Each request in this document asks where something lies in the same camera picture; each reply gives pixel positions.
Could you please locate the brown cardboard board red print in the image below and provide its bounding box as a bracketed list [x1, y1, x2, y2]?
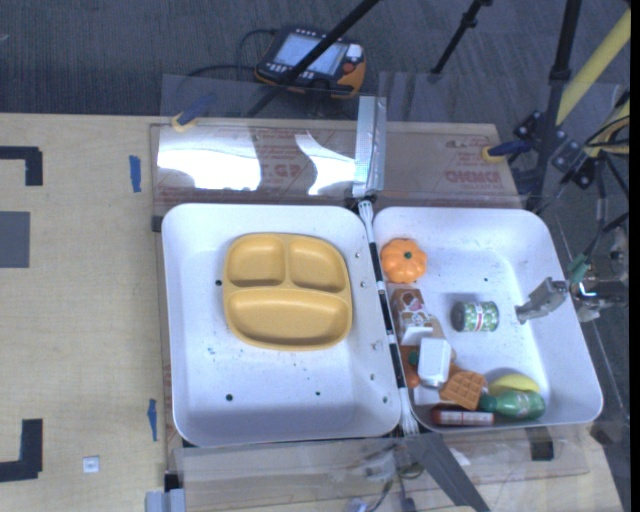
[149, 119, 606, 481]

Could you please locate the red and white bottle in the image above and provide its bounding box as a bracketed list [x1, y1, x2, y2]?
[431, 405, 496, 428]

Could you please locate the white plastic tray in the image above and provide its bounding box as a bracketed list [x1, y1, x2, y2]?
[160, 202, 403, 448]
[372, 205, 605, 435]

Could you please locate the brown and white printed carton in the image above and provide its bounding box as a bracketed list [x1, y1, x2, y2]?
[389, 287, 445, 347]

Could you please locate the orange toy pumpkin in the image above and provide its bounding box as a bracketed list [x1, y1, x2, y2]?
[379, 237, 429, 285]

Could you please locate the brown waffle biscuit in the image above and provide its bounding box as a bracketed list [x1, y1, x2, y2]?
[438, 369, 488, 412]

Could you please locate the green can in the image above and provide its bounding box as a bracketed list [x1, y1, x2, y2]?
[449, 300, 500, 333]

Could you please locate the orange divided plate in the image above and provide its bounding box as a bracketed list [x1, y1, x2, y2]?
[221, 232, 354, 351]

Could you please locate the orange carrot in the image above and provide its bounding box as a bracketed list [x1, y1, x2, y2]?
[401, 348, 422, 390]

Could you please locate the black and white thin rod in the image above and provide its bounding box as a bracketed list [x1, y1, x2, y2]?
[356, 198, 420, 436]

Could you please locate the green bottle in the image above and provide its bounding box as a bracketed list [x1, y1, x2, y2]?
[478, 389, 547, 421]

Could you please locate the yellow banana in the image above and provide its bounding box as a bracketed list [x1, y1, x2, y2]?
[487, 372, 541, 397]

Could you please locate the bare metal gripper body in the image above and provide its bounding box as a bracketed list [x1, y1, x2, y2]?
[572, 238, 630, 322]

